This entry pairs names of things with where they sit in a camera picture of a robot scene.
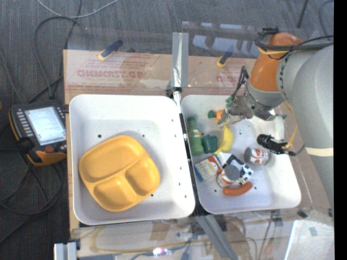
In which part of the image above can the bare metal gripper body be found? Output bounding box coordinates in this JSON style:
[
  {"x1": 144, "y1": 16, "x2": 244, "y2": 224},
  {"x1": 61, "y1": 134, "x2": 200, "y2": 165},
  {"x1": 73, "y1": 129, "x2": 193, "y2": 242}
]
[{"x1": 227, "y1": 95, "x2": 254, "y2": 121}]

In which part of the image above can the orange juice carton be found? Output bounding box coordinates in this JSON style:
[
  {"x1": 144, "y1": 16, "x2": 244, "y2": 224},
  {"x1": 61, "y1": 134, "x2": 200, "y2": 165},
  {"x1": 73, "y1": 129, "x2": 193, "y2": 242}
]
[{"x1": 194, "y1": 155, "x2": 223, "y2": 183}]

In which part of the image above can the yellow banana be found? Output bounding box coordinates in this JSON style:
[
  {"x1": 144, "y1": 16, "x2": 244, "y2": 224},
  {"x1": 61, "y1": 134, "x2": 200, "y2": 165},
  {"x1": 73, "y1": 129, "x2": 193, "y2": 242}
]
[{"x1": 214, "y1": 125, "x2": 234, "y2": 155}]

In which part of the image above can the green bottle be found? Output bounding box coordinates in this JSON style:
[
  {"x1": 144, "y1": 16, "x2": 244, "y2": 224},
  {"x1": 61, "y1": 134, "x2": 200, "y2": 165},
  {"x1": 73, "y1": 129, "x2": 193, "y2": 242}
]
[{"x1": 187, "y1": 116, "x2": 204, "y2": 157}]

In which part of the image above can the brown cardboard board red print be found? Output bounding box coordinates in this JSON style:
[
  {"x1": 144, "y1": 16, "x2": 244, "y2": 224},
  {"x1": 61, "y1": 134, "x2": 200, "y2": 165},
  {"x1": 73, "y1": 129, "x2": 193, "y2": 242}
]
[{"x1": 62, "y1": 49, "x2": 332, "y2": 234}]

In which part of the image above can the orange and white can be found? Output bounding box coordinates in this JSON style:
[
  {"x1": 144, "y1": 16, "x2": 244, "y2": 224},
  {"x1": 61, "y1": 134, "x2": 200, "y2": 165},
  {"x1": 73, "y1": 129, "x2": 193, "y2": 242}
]
[
  {"x1": 216, "y1": 164, "x2": 241, "y2": 189},
  {"x1": 243, "y1": 147, "x2": 270, "y2": 166}
]

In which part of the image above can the white plastic tray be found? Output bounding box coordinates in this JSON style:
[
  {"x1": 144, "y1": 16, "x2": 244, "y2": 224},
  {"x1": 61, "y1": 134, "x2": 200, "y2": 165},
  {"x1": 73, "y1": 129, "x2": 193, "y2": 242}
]
[
  {"x1": 180, "y1": 94, "x2": 303, "y2": 215},
  {"x1": 68, "y1": 94, "x2": 196, "y2": 226}
]

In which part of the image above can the green bell pepper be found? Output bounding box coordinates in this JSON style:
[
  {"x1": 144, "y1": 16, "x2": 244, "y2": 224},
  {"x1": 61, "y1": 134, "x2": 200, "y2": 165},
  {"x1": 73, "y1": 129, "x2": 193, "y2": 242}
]
[{"x1": 202, "y1": 135, "x2": 219, "y2": 154}]

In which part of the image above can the yellow divided plate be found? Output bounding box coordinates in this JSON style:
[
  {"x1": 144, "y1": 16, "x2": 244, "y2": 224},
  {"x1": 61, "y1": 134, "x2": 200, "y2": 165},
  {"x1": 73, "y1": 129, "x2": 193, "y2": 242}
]
[{"x1": 78, "y1": 134, "x2": 161, "y2": 213}]

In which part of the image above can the black cylinder on white bracket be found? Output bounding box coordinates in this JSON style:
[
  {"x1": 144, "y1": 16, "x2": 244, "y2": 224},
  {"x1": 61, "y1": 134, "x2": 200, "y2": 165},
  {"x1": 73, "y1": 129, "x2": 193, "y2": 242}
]
[{"x1": 255, "y1": 109, "x2": 290, "y2": 156}]

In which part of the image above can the orange sausage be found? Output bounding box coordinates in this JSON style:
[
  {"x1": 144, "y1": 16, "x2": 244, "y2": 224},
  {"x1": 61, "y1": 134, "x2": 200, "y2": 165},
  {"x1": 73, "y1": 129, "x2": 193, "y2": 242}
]
[{"x1": 222, "y1": 181, "x2": 254, "y2": 197}]

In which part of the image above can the orange carrot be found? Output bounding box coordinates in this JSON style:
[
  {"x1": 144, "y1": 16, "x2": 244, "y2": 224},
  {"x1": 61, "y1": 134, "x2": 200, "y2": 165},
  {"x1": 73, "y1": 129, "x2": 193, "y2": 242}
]
[{"x1": 207, "y1": 109, "x2": 224, "y2": 122}]

